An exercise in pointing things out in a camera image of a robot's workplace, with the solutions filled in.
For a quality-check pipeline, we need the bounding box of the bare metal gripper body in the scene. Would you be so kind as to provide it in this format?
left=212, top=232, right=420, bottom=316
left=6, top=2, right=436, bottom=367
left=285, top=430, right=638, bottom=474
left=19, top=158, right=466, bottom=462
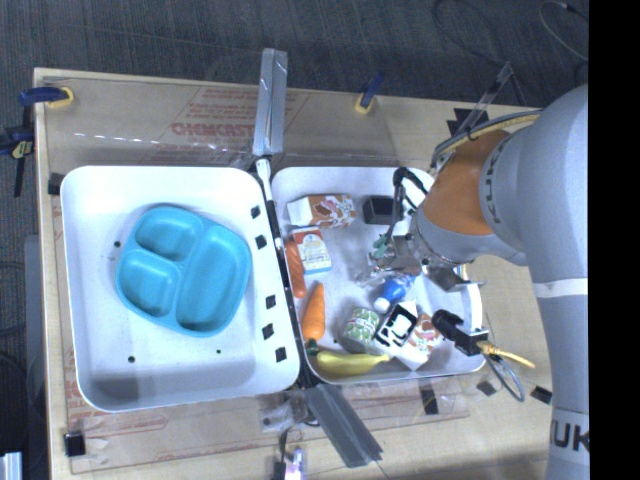
left=385, top=232, right=485, bottom=293

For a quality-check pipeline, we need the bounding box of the yellow banana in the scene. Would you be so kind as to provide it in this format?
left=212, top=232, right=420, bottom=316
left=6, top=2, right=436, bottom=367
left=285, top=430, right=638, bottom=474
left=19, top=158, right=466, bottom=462
left=315, top=349, right=392, bottom=379

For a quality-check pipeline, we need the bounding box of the green and white can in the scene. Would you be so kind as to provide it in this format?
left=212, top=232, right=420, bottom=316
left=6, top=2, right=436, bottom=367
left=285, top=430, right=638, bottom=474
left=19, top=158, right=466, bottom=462
left=340, top=306, right=382, bottom=355

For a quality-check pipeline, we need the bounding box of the black box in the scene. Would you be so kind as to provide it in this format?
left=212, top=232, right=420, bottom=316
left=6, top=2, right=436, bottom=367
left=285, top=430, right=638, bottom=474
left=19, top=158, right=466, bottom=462
left=361, top=195, right=397, bottom=226

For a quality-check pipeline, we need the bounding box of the clear plastic bottle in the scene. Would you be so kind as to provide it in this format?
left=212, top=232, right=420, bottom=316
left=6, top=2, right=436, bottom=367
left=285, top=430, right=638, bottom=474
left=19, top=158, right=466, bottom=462
left=356, top=261, right=397, bottom=289

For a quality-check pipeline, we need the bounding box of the white plastic tray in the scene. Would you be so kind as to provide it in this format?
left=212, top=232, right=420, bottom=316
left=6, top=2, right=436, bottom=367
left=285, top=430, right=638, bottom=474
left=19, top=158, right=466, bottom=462
left=269, top=166, right=489, bottom=386
left=59, top=164, right=302, bottom=414

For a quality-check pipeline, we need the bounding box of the blue divided plate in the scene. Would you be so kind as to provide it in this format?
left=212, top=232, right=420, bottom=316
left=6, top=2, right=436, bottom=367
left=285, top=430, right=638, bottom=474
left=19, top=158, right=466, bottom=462
left=114, top=205, right=253, bottom=340

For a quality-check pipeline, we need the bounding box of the white red and blue carton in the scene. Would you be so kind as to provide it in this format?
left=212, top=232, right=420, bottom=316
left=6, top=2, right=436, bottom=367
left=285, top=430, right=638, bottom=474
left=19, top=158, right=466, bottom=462
left=291, top=226, right=333, bottom=276

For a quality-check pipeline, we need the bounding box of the black cylinder on white bracket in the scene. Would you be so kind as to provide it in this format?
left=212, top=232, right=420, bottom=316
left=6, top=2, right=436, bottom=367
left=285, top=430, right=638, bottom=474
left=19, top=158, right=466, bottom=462
left=431, top=280, right=491, bottom=358

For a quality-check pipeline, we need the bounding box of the brown cardboard board red print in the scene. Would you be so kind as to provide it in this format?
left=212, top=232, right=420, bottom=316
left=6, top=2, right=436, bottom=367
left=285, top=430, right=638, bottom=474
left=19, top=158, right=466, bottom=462
left=42, top=76, right=477, bottom=475

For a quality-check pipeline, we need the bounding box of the orange sausage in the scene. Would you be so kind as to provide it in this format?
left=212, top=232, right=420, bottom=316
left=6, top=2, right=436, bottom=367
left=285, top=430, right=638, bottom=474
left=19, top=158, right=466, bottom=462
left=284, top=239, right=308, bottom=300

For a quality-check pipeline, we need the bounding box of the orange carrot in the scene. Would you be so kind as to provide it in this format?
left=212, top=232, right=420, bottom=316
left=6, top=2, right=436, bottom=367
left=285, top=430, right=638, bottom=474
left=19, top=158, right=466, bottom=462
left=300, top=281, right=327, bottom=357

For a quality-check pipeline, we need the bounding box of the blue and white bottle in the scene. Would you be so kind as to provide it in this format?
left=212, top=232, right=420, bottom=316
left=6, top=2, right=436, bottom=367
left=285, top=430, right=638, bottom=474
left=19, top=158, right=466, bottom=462
left=373, top=273, right=419, bottom=316

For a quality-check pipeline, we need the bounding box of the black and white carton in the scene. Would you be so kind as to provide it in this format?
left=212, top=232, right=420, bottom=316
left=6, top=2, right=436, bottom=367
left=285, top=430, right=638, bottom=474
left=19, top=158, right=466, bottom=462
left=371, top=299, right=419, bottom=360

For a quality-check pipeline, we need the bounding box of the orange and white carton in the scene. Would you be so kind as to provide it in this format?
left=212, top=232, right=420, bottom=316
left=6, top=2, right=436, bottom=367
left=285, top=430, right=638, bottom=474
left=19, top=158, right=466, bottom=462
left=286, top=193, right=358, bottom=230
left=396, top=312, right=444, bottom=372

